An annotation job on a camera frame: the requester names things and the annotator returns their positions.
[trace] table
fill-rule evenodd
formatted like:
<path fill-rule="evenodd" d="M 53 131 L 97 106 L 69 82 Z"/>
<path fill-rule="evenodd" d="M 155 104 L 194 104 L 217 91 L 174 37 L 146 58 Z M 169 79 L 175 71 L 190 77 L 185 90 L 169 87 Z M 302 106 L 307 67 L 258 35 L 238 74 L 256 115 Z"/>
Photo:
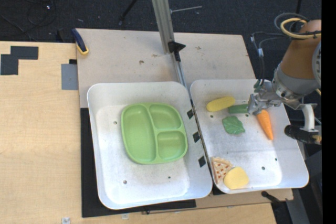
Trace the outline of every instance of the table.
<path fill-rule="evenodd" d="M 79 29 L 79 32 L 85 42 L 89 38 L 96 42 L 97 36 L 102 40 L 112 36 L 117 43 L 138 37 L 149 44 L 160 44 L 159 33 L 92 29 Z M 206 76 L 206 73 L 193 72 L 197 66 L 193 57 L 203 58 L 198 62 L 203 62 L 201 66 L 212 63 L 213 69 L 227 70 L 220 79 L 234 78 L 231 70 L 236 69 L 230 66 L 237 61 L 240 61 L 240 69 L 236 70 L 240 72 L 239 78 L 254 78 L 241 36 L 175 33 L 175 40 L 187 45 L 180 55 L 188 85 Z M 211 44 L 218 42 L 228 56 L 234 54 L 236 58 L 209 61 L 205 56 L 215 53 Z M 0 76 L 0 215 L 4 223 L 62 223 L 64 217 L 69 217 L 71 223 L 124 223 L 122 217 L 132 223 L 219 223 L 223 220 L 276 223 L 270 201 L 260 193 L 210 194 L 198 199 L 196 208 L 188 210 L 83 218 L 80 163 L 80 108 L 85 107 L 85 99 L 83 101 L 80 94 L 83 84 L 79 83 L 79 89 L 63 89 L 62 65 L 77 59 L 81 82 L 84 68 L 80 66 L 84 62 L 80 57 L 84 56 L 78 54 L 73 43 L 8 41 L 0 41 L 0 54 L 9 55 L 11 47 L 17 46 L 38 47 L 38 59 L 20 59 L 18 75 Z M 135 66 L 139 69 L 163 57 L 158 50 L 148 58 L 136 58 Z M 291 189 L 269 193 L 279 200 L 293 199 Z"/>

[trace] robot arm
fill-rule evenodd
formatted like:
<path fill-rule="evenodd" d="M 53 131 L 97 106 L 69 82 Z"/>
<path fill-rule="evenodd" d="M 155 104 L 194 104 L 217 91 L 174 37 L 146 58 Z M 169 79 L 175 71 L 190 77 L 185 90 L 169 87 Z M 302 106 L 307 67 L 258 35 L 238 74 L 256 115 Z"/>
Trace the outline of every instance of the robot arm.
<path fill-rule="evenodd" d="M 286 30 L 288 22 L 303 23 L 298 33 Z M 292 41 L 277 69 L 272 82 L 264 81 L 257 87 L 257 94 L 251 94 L 248 102 L 249 114 L 256 115 L 262 109 L 279 106 L 281 103 L 294 110 L 302 110 L 304 127 L 288 125 L 285 134 L 305 143 L 321 144 L 322 138 L 314 128 L 316 104 L 304 104 L 299 100 L 321 87 L 321 20 L 309 22 L 292 18 L 281 24 L 284 34 Z"/>

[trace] toy carrot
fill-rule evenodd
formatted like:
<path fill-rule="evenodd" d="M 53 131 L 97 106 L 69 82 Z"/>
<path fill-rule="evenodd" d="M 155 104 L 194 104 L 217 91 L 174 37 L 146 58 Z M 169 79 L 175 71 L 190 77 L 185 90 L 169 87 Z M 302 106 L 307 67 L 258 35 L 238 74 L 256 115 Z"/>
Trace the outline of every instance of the toy carrot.
<path fill-rule="evenodd" d="M 268 112 L 263 109 L 257 114 L 258 122 L 270 140 L 273 140 L 272 124 Z"/>

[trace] black mat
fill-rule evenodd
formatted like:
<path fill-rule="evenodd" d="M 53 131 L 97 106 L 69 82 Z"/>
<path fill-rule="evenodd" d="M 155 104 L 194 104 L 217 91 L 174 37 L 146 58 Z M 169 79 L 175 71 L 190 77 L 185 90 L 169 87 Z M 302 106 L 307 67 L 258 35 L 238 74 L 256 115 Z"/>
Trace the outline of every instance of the black mat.
<path fill-rule="evenodd" d="M 117 215 L 130 212 L 146 212 L 155 210 L 195 208 L 195 200 L 165 202 L 162 204 L 112 210 L 105 207 L 98 197 L 95 157 L 93 152 L 90 115 L 87 108 L 80 110 L 81 117 L 81 189 L 82 217 Z"/>

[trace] white tray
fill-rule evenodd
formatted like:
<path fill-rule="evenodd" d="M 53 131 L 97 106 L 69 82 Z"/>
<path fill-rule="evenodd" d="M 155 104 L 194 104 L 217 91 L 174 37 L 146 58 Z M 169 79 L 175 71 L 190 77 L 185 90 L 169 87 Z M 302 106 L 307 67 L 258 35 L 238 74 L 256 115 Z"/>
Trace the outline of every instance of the white tray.
<path fill-rule="evenodd" d="M 125 209 L 162 202 L 203 198 L 212 190 L 212 178 L 195 116 L 185 87 L 177 82 L 99 83 L 87 94 L 90 113 L 98 195 L 110 209 Z M 188 150 L 178 161 L 137 164 L 127 155 L 121 133 L 121 112 L 129 104 L 163 102 L 180 113 Z"/>
<path fill-rule="evenodd" d="M 234 114 L 246 131 L 240 135 L 230 135 L 222 124 L 222 119 L 231 115 L 228 109 L 218 112 L 208 112 L 206 109 L 209 101 L 228 95 L 236 99 L 235 104 L 247 103 L 254 92 L 255 83 L 256 80 L 197 80 L 191 86 L 208 161 L 211 157 L 227 159 L 234 166 L 241 166 L 250 179 L 241 189 L 230 190 L 222 181 L 217 187 L 228 194 L 304 187 L 309 174 L 297 141 L 284 133 L 290 122 L 283 104 L 268 109 L 273 141 L 267 139 L 253 115 Z"/>

